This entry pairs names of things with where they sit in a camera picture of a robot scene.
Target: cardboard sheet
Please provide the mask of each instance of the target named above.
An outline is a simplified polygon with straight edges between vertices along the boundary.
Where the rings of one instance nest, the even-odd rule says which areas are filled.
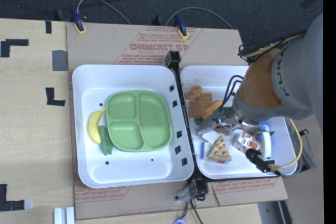
[[[67,23],[69,94],[76,219],[182,210],[174,203],[174,193],[187,182],[91,189],[78,177],[76,134],[71,76],[85,64],[160,65],[168,51],[180,51],[180,68],[189,65],[232,65],[246,63],[238,56],[242,43],[237,30],[187,28],[182,40],[175,27],[86,24],[79,35]],[[205,201],[196,206],[216,207],[287,199],[282,178],[228,180],[209,183]]]

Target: cucumber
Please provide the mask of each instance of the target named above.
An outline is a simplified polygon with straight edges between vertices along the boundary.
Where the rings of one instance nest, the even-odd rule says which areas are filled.
[[[100,148],[103,151],[104,155],[112,154],[113,144],[110,140],[109,132],[107,128],[103,125],[99,126],[99,133],[100,133]]]

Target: black hole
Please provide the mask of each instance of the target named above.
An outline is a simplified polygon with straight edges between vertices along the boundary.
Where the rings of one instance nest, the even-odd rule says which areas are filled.
[[[183,159],[182,159],[182,166],[183,166],[183,165],[186,165],[187,163],[188,163],[187,158],[183,158]]]
[[[178,154],[179,152],[181,152],[181,147],[180,146],[177,146],[175,148],[175,154]]]

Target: table surface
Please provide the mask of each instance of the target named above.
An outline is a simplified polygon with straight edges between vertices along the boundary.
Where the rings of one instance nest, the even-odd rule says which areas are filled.
[[[67,50],[66,23],[52,24],[52,35],[46,35],[44,21],[0,19],[0,41],[29,39],[28,47],[11,46],[10,57],[0,58],[0,184],[8,184],[7,200],[34,203],[33,209],[1,212],[0,223],[52,223],[54,208],[74,206],[68,72],[53,71],[51,57],[54,50]],[[46,105],[47,87],[65,106]],[[197,212],[205,223],[262,223],[257,204]],[[76,223],[174,223],[181,213]],[[199,223],[192,210],[186,218]]]

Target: banana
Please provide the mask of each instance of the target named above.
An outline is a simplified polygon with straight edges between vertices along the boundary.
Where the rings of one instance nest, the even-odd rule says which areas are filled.
[[[92,141],[94,141],[97,144],[101,143],[101,138],[100,138],[100,133],[99,133],[99,122],[104,114],[106,108],[103,108],[102,110],[94,111],[90,118],[89,118],[89,123],[88,123],[88,132],[90,135],[90,138]]]

